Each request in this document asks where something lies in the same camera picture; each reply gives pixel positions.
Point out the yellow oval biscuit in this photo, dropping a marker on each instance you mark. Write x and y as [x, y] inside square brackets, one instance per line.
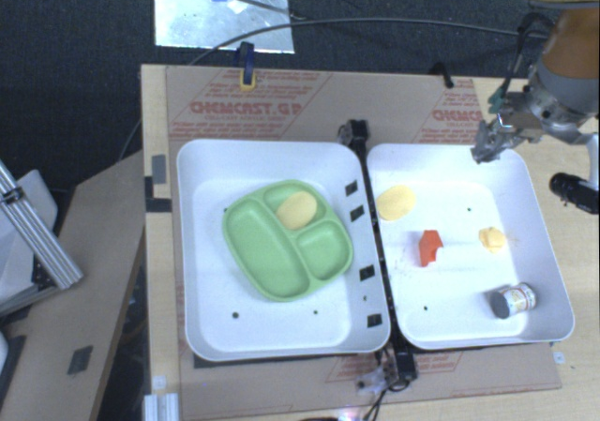
[396, 202]
[296, 210]

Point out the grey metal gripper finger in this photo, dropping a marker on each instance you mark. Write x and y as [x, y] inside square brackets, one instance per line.
[502, 142]
[482, 145]

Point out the white plastic tray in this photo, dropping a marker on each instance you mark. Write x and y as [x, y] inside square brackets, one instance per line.
[450, 306]
[225, 316]

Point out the brown cardboard board red print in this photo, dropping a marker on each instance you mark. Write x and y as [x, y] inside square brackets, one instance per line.
[290, 105]

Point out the thin black rod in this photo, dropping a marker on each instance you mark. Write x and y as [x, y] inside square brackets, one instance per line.
[379, 241]

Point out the small white can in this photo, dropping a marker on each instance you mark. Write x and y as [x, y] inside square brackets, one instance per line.
[515, 299]

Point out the small yellow lumpy toy food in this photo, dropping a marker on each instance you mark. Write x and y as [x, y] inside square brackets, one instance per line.
[492, 239]

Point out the black cylinder on white bracket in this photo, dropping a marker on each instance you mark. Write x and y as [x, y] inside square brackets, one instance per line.
[574, 189]

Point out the green divided plate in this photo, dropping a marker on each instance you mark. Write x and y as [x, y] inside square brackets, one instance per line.
[262, 245]

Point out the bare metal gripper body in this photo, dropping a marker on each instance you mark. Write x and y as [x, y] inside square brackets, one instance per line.
[525, 121]

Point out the orange toy food piece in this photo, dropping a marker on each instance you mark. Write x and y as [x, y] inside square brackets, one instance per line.
[429, 248]

